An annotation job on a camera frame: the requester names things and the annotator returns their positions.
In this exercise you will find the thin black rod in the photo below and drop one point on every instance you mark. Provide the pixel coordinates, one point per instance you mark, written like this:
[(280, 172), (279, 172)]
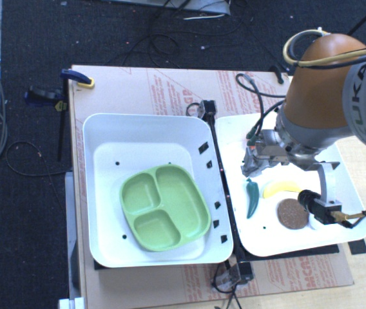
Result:
[(225, 182)]

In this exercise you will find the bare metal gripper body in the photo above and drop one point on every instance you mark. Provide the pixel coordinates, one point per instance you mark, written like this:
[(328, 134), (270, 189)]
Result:
[(274, 148)]

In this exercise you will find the green divided plate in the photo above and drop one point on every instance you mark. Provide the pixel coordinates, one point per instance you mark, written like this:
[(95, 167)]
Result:
[(167, 204)]

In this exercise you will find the brown round biscuit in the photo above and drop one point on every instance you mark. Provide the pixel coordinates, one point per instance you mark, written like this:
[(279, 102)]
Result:
[(292, 213)]

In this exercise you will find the white plastic tray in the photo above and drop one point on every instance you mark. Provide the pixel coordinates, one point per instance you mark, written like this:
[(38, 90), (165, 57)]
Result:
[(266, 240), (105, 204)]

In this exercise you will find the brown cardboard board red print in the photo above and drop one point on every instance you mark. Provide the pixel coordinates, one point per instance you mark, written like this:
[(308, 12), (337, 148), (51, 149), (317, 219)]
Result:
[(157, 85)]

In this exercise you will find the green chili pepper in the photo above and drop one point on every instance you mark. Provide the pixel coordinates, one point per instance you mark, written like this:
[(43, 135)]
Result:
[(253, 198)]

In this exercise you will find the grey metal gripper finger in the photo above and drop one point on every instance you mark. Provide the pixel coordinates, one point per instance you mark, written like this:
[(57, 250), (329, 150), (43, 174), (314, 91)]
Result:
[(260, 168), (247, 164)]

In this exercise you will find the black cylinder on white bracket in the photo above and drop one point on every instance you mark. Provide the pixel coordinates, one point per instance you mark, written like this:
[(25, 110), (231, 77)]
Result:
[(318, 206)]

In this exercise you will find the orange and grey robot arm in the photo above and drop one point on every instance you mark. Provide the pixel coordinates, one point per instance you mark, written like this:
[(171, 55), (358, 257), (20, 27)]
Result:
[(321, 89)]

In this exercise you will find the yellow banana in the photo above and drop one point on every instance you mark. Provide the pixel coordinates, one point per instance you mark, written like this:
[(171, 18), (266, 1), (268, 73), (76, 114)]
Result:
[(281, 188)]

